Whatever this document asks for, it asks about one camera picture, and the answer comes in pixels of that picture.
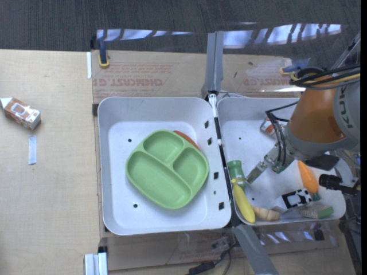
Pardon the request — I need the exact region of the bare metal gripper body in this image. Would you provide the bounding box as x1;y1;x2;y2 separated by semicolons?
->
263;142;296;175

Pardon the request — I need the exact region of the green bottle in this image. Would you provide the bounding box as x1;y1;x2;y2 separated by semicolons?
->
227;159;247;191

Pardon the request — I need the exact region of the white plastic tray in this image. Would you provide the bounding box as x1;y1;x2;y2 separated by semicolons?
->
97;96;232;237
216;96;347;226

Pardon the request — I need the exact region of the white and orange packet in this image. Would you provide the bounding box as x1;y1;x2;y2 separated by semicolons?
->
260;118;287;138

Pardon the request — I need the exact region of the yellow banana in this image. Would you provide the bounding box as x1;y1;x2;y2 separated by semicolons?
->
231;178;256;224

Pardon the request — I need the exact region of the orange carrot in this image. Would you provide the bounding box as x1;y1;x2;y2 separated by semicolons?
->
297;159;322;202

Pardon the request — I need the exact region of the tan toy bread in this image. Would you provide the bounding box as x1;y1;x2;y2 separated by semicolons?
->
250;205;281;222

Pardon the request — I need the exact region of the green and yellow sponge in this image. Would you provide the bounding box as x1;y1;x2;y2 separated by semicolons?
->
298;203;335;220

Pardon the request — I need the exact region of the orange toy sausage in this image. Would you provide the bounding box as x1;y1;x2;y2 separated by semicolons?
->
173;129;202;151

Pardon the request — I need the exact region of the green divided plate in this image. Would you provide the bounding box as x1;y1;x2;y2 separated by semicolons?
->
124;129;210;210

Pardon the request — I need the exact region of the brown cardboard board red print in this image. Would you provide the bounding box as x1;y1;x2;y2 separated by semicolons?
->
91;49;339;271

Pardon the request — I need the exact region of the orange and white carton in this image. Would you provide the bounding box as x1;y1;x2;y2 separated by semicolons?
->
0;96;42;131

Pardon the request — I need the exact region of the black cylinder on white bracket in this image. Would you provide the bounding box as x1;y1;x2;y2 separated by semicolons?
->
318;152;360;198

